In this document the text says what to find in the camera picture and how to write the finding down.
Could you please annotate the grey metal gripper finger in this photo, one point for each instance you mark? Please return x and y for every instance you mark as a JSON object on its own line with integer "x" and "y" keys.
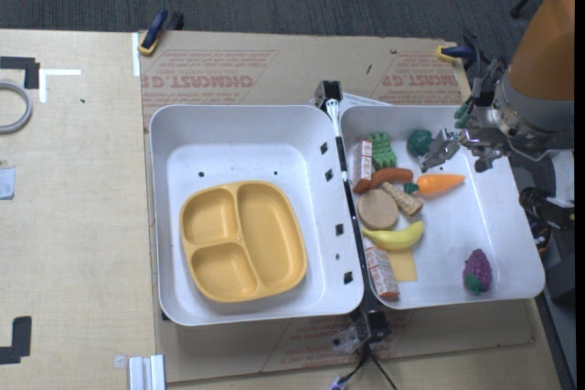
{"x": 439, "y": 150}
{"x": 485, "y": 159}

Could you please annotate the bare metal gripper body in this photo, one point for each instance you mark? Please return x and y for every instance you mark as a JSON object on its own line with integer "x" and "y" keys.
{"x": 489, "y": 137}

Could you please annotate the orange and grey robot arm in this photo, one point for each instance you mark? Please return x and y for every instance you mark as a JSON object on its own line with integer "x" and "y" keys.
{"x": 546, "y": 55}

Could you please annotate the green toy broccoli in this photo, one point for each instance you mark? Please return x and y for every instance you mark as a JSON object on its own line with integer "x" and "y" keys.
{"x": 418, "y": 142}

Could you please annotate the orange toy carrot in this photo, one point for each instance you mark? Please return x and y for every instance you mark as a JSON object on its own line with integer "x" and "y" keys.
{"x": 439, "y": 184}

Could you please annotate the orange toy sausage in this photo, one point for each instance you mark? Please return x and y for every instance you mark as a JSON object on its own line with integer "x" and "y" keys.
{"x": 390, "y": 176}

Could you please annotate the green bumpy toy vegetable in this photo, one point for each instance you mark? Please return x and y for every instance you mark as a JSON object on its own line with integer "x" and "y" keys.
{"x": 383, "y": 150}

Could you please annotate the beige toy bread stick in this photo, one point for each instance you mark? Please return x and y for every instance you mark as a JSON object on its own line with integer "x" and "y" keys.
{"x": 404, "y": 198}

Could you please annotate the white plastic tray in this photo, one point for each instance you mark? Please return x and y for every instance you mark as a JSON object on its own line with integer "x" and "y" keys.
{"x": 256, "y": 141}
{"x": 471, "y": 233}

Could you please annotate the orange and white carton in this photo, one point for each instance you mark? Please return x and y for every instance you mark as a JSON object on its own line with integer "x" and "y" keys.
{"x": 383, "y": 274}
{"x": 362, "y": 164}

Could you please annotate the round tan toy biscuit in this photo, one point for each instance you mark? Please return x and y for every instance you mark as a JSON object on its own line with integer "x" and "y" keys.
{"x": 377, "y": 209}

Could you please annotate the white paper sheet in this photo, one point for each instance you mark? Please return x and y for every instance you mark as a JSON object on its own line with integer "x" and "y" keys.
{"x": 361, "y": 99}

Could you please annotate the yellow banana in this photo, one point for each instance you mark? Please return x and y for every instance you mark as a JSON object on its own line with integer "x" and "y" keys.
{"x": 395, "y": 237}

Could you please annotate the thin black and white rod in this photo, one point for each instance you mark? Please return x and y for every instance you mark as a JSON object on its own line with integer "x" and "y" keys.
{"x": 342, "y": 160}

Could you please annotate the purple toy grapes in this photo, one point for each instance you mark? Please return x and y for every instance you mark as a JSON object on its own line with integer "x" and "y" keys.
{"x": 478, "y": 269}

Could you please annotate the yellow toy cheese slice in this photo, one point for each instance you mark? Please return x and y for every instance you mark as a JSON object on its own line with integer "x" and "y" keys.
{"x": 406, "y": 267}

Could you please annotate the brown cardboard board red print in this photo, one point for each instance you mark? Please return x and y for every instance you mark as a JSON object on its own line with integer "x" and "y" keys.
{"x": 292, "y": 73}

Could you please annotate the yellow divided plate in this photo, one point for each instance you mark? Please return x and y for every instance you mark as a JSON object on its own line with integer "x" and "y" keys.
{"x": 267, "y": 233}

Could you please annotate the grey tape roll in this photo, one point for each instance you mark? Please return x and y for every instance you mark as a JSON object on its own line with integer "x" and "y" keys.
{"x": 27, "y": 107}

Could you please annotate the black cylinder on white bracket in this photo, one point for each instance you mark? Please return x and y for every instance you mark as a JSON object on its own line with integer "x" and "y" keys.
{"x": 558, "y": 210}

